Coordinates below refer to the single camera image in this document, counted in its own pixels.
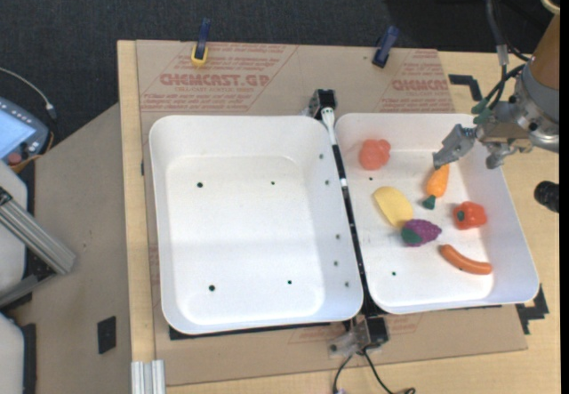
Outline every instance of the cardboard sheet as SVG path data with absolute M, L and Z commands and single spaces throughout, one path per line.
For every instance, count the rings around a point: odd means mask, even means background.
M 69 274 L 39 285 L 30 302 L 11 311 L 19 326 L 36 325 L 36 394 L 129 391 L 132 353 L 118 133 L 115 105 L 36 161 L 35 217 L 77 255 Z M 100 354 L 99 323 L 109 318 L 115 320 L 116 346 Z
M 193 43 L 136 45 L 156 357 L 166 364 L 167 384 L 337 368 L 341 361 L 328 355 L 328 342 L 345 332 L 341 323 L 171 339 L 160 304 L 148 131 L 171 114 L 299 114 L 321 88 L 334 89 L 337 117 L 350 112 L 453 112 L 437 51 L 393 48 L 387 66 L 378 68 L 372 64 L 372 47 L 214 43 L 209 44 L 207 62 L 195 68 L 190 60 Z M 386 320 L 390 341 L 373 353 L 377 363 L 526 348 L 514 306 L 387 315 Z

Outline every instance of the black bracket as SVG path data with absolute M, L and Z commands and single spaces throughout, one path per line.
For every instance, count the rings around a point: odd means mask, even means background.
M 336 93 L 333 89 L 317 89 L 312 94 L 309 102 L 309 115 L 316 120 L 322 119 L 322 109 L 336 109 L 338 102 L 336 101 Z
M 449 75 L 448 79 L 450 80 L 451 84 L 467 85 L 470 88 L 470 95 L 472 95 L 472 100 L 482 100 L 482 93 L 480 92 L 478 81 L 471 75 Z
M 99 354 L 114 349 L 116 346 L 116 317 L 110 317 L 97 323 Z
M 35 394 L 37 381 L 36 325 L 20 328 L 24 336 L 24 389 L 23 394 Z
M 239 335 L 239 334 L 255 334 L 255 333 L 268 333 L 271 331 L 282 331 L 284 329 L 301 329 L 306 327 L 319 327 L 329 326 L 331 323 L 306 323 L 299 325 L 282 325 L 282 326 L 261 326 L 252 327 L 247 329 L 235 329 L 232 331 L 219 331 L 218 333 L 208 334 L 184 334 L 177 331 L 171 326 L 168 326 L 168 335 L 171 341 L 183 341 L 187 339 L 206 339 L 212 337 L 223 337 L 225 335 Z
M 524 304 L 516 304 L 517 314 L 519 315 L 519 320 L 522 323 L 522 328 L 524 329 L 524 334 L 530 334 L 529 323 L 532 319 L 544 319 L 545 315 L 549 313 L 548 304 L 545 301 L 545 295 L 543 290 L 538 291 L 537 295 L 533 299 L 533 306 L 526 307 Z
M 370 348 L 379 348 L 389 341 L 389 332 L 383 317 L 365 317 L 345 334 L 328 342 L 331 357 L 349 357 Z

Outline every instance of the toy vegetable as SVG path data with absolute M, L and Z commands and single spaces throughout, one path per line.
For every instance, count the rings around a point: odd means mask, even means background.
M 359 151 L 359 163 L 365 170 L 378 170 L 389 160 L 391 145 L 385 140 L 365 140 Z
M 435 170 L 427 181 L 427 194 L 429 197 L 423 201 L 423 207 L 427 209 L 435 209 L 435 201 L 443 196 L 448 185 L 448 175 L 450 172 L 450 164 L 442 165 Z
M 442 230 L 430 221 L 412 219 L 405 222 L 401 237 L 407 245 L 418 246 L 437 239 Z
M 472 201 L 457 205 L 453 209 L 453 217 L 458 229 L 476 228 L 488 220 L 484 207 Z
M 440 252 L 455 268 L 464 270 L 470 274 L 488 275 L 492 272 L 492 264 L 467 258 L 462 253 L 459 253 L 452 245 L 441 245 Z
M 394 227 L 401 228 L 413 218 L 413 207 L 405 195 L 394 187 L 379 187 L 373 198 Z

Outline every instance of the white plastic container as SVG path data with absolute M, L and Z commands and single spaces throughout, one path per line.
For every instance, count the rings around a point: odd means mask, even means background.
M 336 124 L 354 210 L 365 275 L 373 301 L 390 313 L 409 313 L 530 301 L 539 280 L 501 169 L 485 167 L 480 143 L 450 164 L 449 183 L 434 210 L 421 202 L 433 171 L 433 152 L 456 124 L 472 126 L 457 114 L 347 114 Z M 391 157 L 380 170 L 364 170 L 357 159 L 363 140 L 385 139 Z M 413 218 L 435 223 L 443 232 L 418 247 L 403 243 L 373 199 L 381 186 L 399 189 L 413 205 Z M 460 230 L 452 211 L 463 201 L 485 208 L 488 222 Z M 493 265 L 490 275 L 462 272 L 439 253 L 440 244 Z
M 0 394 L 21 394 L 24 380 L 24 335 L 0 313 Z
M 168 116 L 149 146 L 172 327 L 207 334 L 357 314 L 363 289 L 322 124 Z
M 390 313 L 526 302 L 539 281 L 501 170 L 481 145 L 451 165 L 448 190 L 424 209 L 424 182 L 464 115 L 349 114 L 336 125 L 371 298 Z M 390 142 L 391 159 L 369 172 L 357 161 L 367 138 Z M 338 170 L 324 126 L 303 116 L 168 116 L 149 134 L 162 307 L 184 334 L 343 321 L 363 300 Z M 400 189 L 415 218 L 443 233 L 403 244 L 374 203 Z M 453 226 L 452 208 L 482 204 L 480 229 Z M 493 273 L 457 270 L 438 252 L 453 244 Z
M 24 207 L 28 203 L 28 188 L 10 167 L 0 161 L 0 185 Z M 0 223 L 0 295 L 17 285 L 26 268 L 26 246 Z

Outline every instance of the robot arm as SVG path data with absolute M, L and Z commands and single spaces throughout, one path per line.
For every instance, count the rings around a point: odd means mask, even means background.
M 529 152 L 533 147 L 559 153 L 560 28 L 557 9 L 524 65 L 505 73 L 507 58 L 505 62 L 501 59 L 502 80 L 473 108 L 475 126 L 456 125 L 451 130 L 443 147 L 433 154 L 436 168 L 464 157 L 477 141 L 488 149 L 486 167 L 491 169 L 503 165 L 504 157 Z M 507 101 L 500 101 L 505 81 L 511 78 L 516 79 L 514 93 Z M 559 212 L 558 185 L 543 182 L 534 195 L 548 209 Z

